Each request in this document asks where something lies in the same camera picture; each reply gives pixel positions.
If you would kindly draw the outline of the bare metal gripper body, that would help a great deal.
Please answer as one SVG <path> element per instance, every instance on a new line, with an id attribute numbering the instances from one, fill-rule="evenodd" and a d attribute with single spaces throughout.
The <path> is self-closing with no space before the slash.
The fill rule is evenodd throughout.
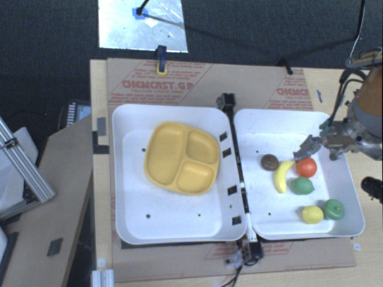
<path id="1" fill-rule="evenodd" d="M 376 161 L 382 161 L 382 131 L 369 129 L 359 121 L 326 120 L 320 126 L 322 145 L 330 152 L 331 161 L 340 159 L 346 152 L 361 152 Z"/>

